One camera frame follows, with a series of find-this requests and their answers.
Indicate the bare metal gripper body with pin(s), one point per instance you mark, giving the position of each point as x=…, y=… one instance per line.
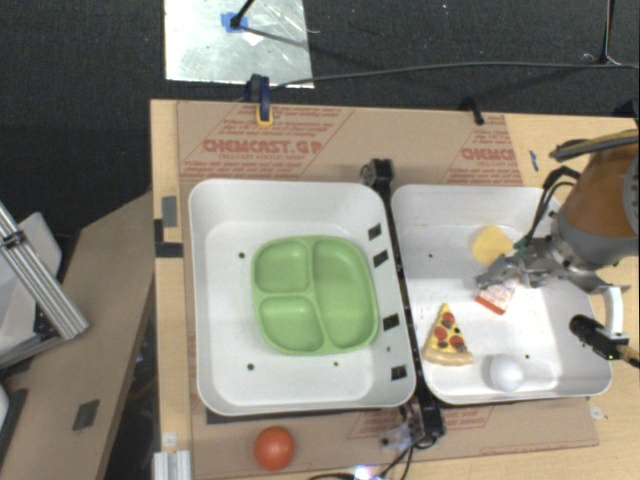
x=560, y=265

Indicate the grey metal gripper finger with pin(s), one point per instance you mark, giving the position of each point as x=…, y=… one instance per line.
x=487, y=279
x=507, y=267

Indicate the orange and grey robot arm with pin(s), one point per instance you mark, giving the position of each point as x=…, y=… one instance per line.
x=597, y=198

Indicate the orange and white packet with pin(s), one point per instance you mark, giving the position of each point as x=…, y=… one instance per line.
x=496, y=299

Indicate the yellow flat toy chip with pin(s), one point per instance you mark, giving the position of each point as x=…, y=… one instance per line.
x=490, y=245

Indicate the toy pizza slice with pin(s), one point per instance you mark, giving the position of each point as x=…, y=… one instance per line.
x=446, y=340

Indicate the white plastic tray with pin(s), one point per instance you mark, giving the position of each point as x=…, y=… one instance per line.
x=225, y=288
x=545, y=338

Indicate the thin black rod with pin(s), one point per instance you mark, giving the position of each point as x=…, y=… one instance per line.
x=402, y=288

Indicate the white ball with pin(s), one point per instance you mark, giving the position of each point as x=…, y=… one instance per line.
x=506, y=373

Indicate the green divided plate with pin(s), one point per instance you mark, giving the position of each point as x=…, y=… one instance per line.
x=315, y=295

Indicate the brown cardboard board red print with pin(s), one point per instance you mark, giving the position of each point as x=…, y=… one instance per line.
x=320, y=143

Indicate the red ball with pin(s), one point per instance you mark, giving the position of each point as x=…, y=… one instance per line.
x=274, y=448

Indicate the black cylinder on white bracket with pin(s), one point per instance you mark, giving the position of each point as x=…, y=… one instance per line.
x=602, y=335

